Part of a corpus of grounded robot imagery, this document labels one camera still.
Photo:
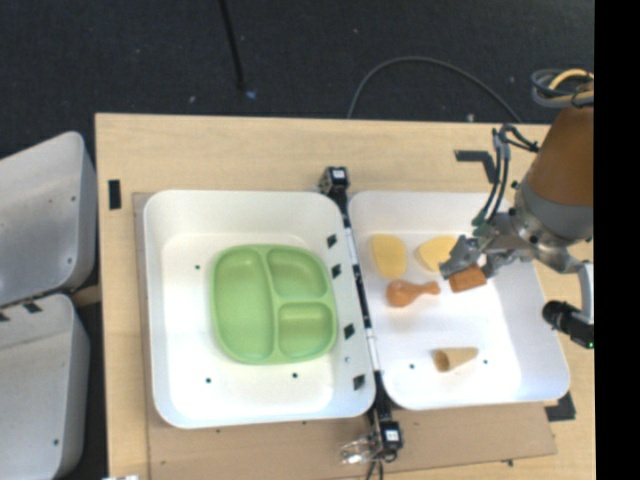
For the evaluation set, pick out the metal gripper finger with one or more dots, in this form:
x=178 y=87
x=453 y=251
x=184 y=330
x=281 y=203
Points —
x=490 y=266
x=462 y=255

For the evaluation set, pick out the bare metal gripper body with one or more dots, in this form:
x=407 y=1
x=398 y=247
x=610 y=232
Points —
x=515 y=245

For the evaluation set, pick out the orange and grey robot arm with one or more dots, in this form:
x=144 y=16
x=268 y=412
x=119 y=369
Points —
x=565 y=158

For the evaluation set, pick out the brown rectangular block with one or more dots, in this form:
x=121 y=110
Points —
x=467 y=280

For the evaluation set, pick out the yellow cheese wedge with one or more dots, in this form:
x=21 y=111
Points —
x=434 y=254

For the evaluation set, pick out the white plastic tray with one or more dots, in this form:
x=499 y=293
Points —
x=450 y=323
x=250 y=208

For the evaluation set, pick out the orange chicken drumstick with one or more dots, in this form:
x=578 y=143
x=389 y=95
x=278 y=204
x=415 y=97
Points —
x=402 y=293

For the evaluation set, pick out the pale yellow bread slice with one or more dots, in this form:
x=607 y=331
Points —
x=389 y=255

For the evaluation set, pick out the tan ice cream cone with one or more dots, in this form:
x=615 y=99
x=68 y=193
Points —
x=452 y=359

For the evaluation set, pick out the thin black and white rod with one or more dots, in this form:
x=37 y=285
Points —
x=361 y=288

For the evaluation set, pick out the green divided plate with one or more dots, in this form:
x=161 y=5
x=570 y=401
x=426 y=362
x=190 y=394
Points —
x=242 y=303

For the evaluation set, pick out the black cylinder on white bracket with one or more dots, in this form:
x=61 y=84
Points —
x=565 y=318

